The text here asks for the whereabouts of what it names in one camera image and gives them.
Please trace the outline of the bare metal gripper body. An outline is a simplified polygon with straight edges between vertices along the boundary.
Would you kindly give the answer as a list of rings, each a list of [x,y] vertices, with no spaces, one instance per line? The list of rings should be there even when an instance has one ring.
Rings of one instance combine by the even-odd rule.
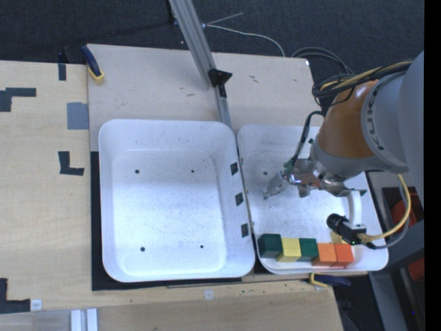
[[[346,179],[327,172],[320,162],[295,158],[288,160],[283,167],[283,174],[286,175],[289,184],[297,189],[300,184],[309,184],[314,187],[313,190],[324,190],[335,197],[348,195]]]

